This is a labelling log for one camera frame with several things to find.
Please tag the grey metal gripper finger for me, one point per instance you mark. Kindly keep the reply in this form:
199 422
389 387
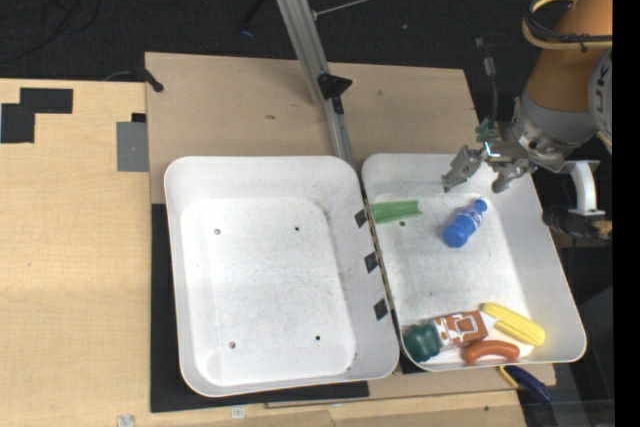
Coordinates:
506 178
459 169

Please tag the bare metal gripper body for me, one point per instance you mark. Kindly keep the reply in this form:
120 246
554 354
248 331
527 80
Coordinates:
535 150

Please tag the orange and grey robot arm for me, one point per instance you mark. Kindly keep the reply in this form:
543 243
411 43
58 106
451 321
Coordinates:
565 75

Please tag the blue plastic bottle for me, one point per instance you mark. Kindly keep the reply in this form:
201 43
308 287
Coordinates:
460 229

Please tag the green celery stick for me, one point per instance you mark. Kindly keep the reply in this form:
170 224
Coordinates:
395 211

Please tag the white plastic tray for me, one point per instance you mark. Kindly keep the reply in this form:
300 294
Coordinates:
450 275
265 285

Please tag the yellow corn cob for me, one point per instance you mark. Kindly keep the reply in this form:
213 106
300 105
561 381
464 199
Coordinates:
515 325

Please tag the brown and white carton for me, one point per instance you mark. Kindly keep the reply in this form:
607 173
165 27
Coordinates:
462 327

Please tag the red sausage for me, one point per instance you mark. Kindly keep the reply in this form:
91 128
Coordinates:
490 352

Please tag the green bell pepper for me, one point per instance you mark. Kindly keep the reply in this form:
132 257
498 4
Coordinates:
421 343

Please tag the brown cardboard board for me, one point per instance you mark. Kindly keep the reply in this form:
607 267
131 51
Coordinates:
235 115

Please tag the black cylinder on white bracket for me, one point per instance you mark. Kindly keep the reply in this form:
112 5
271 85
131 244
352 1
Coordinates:
582 195

